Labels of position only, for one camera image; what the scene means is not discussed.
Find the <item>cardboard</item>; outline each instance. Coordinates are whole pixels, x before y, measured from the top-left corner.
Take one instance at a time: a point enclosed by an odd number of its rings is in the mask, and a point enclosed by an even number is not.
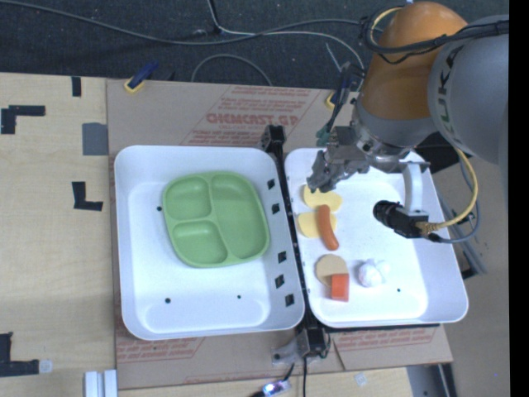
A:
[[[328,90],[148,81],[135,94],[123,80],[107,81],[107,122],[112,215],[117,374],[120,390],[284,376],[273,351],[294,330],[146,342],[121,319],[113,161],[132,145],[256,146],[268,124],[283,125],[285,153],[314,147],[330,116]],[[336,125],[350,120],[342,109]],[[387,328],[332,334],[331,350],[309,373],[444,363],[452,356],[444,328]],[[294,375],[300,375],[296,366]]]

